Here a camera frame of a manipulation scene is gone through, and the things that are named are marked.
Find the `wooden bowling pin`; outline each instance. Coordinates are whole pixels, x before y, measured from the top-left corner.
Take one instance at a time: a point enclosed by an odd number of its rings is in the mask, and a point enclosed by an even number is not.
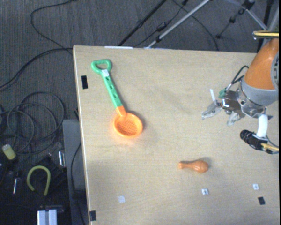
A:
[[[203,160],[197,160],[194,162],[181,161],[178,165],[179,169],[190,168],[199,173],[205,173],[208,170],[208,163]]]

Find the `green handle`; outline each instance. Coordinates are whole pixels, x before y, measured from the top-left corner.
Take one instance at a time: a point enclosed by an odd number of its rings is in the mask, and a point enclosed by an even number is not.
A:
[[[102,69],[98,67],[98,65],[106,65],[106,69]],[[97,74],[100,74],[103,78],[104,84],[108,90],[109,96],[111,97],[112,103],[115,108],[122,105],[122,102],[120,98],[118,97],[117,90],[115,86],[113,85],[113,82],[111,80],[111,77],[109,76],[109,72],[112,68],[111,61],[109,59],[102,59],[102,60],[96,60],[93,61],[90,65],[93,69],[93,71]]]

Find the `gray floor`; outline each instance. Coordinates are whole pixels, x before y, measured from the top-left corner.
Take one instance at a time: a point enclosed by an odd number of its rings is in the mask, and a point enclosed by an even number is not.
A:
[[[50,108],[58,122],[62,119],[76,119],[74,111],[77,102],[71,54],[57,51],[32,60],[47,50],[60,47],[34,30],[30,24],[31,12],[66,1],[68,0],[0,0],[0,86],[31,61],[17,79],[0,89],[0,103],[6,111],[21,103],[25,96],[37,91],[46,91],[60,98],[65,109],[64,116],[58,100],[52,95],[37,93],[30,97],[29,101]],[[33,22],[41,33],[65,48],[71,48],[73,45],[114,46],[118,45],[159,1],[76,0],[37,11],[34,13]],[[136,46],[155,31],[159,24],[169,21],[179,10],[176,3],[181,4],[182,1],[167,0],[123,45]],[[189,0],[168,28],[202,1],[204,0]],[[236,22],[227,28],[220,39],[215,38],[244,1],[208,2],[166,35],[154,48],[255,53],[259,41],[253,39],[252,32],[260,30],[261,27],[248,13],[238,16]],[[264,18],[266,2],[267,0],[256,0],[251,9],[260,20]],[[275,0],[270,21],[278,5],[279,0]],[[157,35],[158,33],[137,47],[148,46]],[[50,114],[43,108],[30,108],[29,112],[39,126],[39,134],[46,134],[54,129]],[[55,141],[62,139],[60,129]],[[44,146],[45,143],[38,144],[38,147]],[[47,155],[48,150],[50,148],[33,156],[23,169],[30,168],[31,164]]]

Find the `orange sieve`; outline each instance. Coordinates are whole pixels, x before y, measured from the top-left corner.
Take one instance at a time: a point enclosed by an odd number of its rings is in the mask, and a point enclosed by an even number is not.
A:
[[[116,108],[117,115],[113,119],[113,128],[122,137],[134,138],[142,132],[142,122],[134,114],[125,111],[124,106],[118,96],[115,86],[111,80],[109,72],[112,68],[111,61],[109,59],[96,60],[91,63],[93,71],[100,74],[104,80],[104,84],[111,97],[112,103]]]

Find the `wooden table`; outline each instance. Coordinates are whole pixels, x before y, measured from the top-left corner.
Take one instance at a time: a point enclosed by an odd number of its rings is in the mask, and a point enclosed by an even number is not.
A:
[[[257,132],[258,120],[245,117],[228,127],[224,111],[201,118],[212,102],[209,90],[218,94],[254,56],[74,46],[91,224],[280,224],[279,155],[254,150],[239,136],[244,129]],[[90,67],[101,59],[111,60],[110,75],[124,107],[144,124],[135,139],[112,128],[115,109],[101,76]],[[278,102],[267,114],[274,116],[267,134],[278,143]],[[209,164],[206,173],[178,168],[181,160],[197,159]]]

